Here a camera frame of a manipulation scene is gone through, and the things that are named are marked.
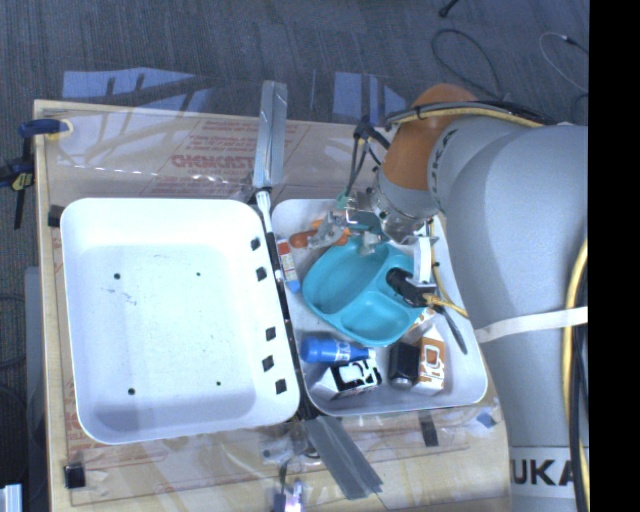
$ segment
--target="blue bowl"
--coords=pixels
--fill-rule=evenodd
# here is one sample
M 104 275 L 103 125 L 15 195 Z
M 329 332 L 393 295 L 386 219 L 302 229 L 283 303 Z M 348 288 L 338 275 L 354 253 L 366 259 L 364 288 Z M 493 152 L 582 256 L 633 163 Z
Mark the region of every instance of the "blue bowl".
M 360 239 L 333 246 L 311 267 L 302 296 L 320 318 L 351 339 L 369 347 L 398 340 L 416 321 L 413 308 L 386 281 L 392 268 L 413 272 L 413 259 L 388 243 L 367 256 L 358 254 Z

